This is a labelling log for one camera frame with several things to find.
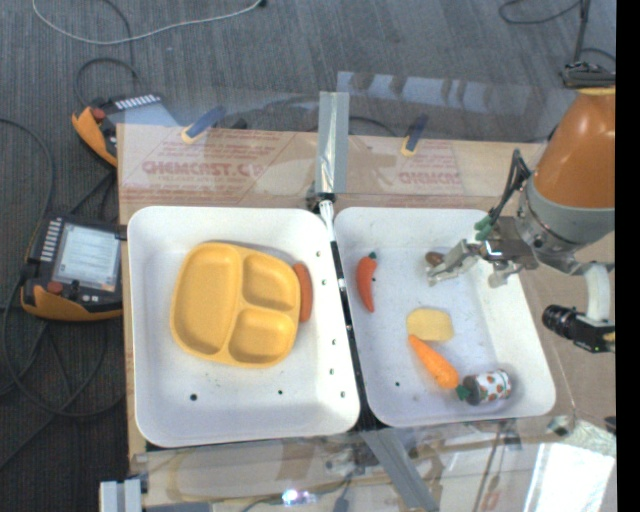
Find small strawberry print can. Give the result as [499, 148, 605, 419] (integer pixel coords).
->
[461, 368, 513, 407]

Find small orange toy carrot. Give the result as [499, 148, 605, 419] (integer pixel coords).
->
[355, 250, 379, 314]

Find orange-red toy sausage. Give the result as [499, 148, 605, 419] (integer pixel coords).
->
[291, 261, 315, 324]

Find large orange toy carrot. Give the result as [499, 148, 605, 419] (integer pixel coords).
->
[407, 333, 472, 402]

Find yellow toy bread slice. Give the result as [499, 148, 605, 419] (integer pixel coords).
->
[405, 307, 456, 343]

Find thin black and white rod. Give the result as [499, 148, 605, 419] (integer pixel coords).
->
[318, 198, 372, 431]

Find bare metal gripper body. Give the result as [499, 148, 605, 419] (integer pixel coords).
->
[479, 203, 585, 272]

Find brown cardboard board red print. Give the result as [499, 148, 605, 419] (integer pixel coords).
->
[115, 123, 616, 507]

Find white plastic tray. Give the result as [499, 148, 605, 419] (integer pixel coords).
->
[126, 205, 362, 449]
[333, 206, 558, 429]

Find yellow divided plate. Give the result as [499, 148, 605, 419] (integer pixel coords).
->
[169, 241, 303, 369]

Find black cylinder on white bracket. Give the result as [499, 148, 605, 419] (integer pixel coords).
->
[541, 261, 616, 354]

